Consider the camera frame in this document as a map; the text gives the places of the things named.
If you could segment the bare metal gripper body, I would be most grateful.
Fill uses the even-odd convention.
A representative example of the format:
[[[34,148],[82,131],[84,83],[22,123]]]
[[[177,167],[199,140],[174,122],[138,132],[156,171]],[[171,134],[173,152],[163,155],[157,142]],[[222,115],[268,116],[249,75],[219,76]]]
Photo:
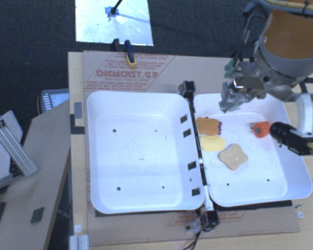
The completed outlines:
[[[233,73],[233,85],[241,93],[246,93],[258,99],[267,94],[277,99],[297,99],[298,93],[291,86],[297,80],[280,73],[263,61],[240,61]]]

